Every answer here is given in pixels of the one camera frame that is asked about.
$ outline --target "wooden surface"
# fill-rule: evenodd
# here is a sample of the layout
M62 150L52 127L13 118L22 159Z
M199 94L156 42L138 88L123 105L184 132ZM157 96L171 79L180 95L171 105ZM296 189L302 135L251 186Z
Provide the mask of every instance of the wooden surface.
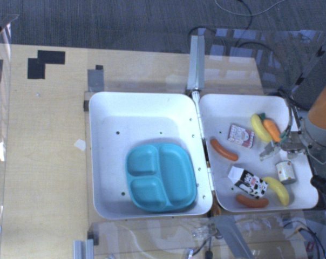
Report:
M47 64L44 80L27 79L28 58L37 58L38 50L65 51L65 65ZM73 241L87 238L86 152L74 143L86 140L83 101L87 69L96 64L104 66L109 90L138 90L142 86L183 90L189 61L188 55L181 54L12 45L2 259L72 258ZM231 80L229 73L223 73L226 66L233 71L243 69L242 75ZM228 85L233 86L246 76L251 77L254 89L260 89L253 62L247 67L249 73L245 64L206 60L206 68L212 70L207 71L212 73L209 81L230 76ZM135 243L146 241L144 232L130 232ZM172 233L167 237L177 236ZM296 240L293 244L296 258L304 258L301 243ZM181 251L121 253L116 258L180 259ZM222 258L233 258L226 246L215 252Z

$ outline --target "white plastic tray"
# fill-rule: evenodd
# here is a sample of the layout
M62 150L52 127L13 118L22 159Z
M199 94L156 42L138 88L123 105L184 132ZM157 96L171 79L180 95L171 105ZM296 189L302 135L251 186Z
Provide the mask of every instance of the white plastic tray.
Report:
M244 192L232 184L228 172L232 165L244 168L263 178L272 176L278 179L275 164L287 160L287 153L281 151L273 158L260 161L259 154L264 150L266 142L254 138L252 148L246 148L227 140L231 124L236 124L252 130L250 117L253 113L265 112L283 131L288 123L288 108L283 99L270 96L241 96L208 94L200 100L200 111L208 147L209 160L220 205L231 212L255 212L272 210L294 210L314 207L318 202L317 190L310 184L312 172L305 155L299 154L292 160L297 181L287 185L290 195L290 204L282 206L276 194L268 189L265 197L269 205L265 208L248 208L235 200L236 194ZM237 162L221 157L211 147L209 140L215 137L228 150L239 155Z
M100 92L90 100L93 197L106 219L201 215L212 205L207 166L193 101L182 94ZM195 201L179 212L150 213L132 202L125 160L135 146L171 142L187 151L197 183Z

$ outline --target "toy sausage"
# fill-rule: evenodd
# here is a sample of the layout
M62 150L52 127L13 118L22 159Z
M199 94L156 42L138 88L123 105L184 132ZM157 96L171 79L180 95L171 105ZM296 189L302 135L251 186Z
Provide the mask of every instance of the toy sausage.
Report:
M241 203L242 205L245 205L247 207L251 208L262 208L269 204L269 200L265 197L262 197L260 199L250 199L249 197L246 197L244 195L238 194L236 196L236 200Z
M217 141L217 139L213 138L210 140L211 146L216 150L216 152L218 152L220 155L224 156L225 158L231 160L231 161L236 161L237 159L239 159L239 156L235 153L232 153L230 151L228 151L227 149L225 149L221 144L219 144L219 142Z

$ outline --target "orange carrot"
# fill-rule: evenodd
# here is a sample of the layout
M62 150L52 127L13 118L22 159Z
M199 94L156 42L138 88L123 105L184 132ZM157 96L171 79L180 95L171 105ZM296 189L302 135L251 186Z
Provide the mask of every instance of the orange carrot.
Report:
M262 125L268 131L268 133L271 135L272 139L275 142L281 141L280 131L278 130L276 124L272 120L264 119L264 121L262 122Z

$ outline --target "tin can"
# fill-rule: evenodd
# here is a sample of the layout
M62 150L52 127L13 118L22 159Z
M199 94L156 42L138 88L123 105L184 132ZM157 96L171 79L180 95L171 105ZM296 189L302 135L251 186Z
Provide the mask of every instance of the tin can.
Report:
M284 185L294 183L296 181L293 164L289 160L281 161L276 164L278 178Z

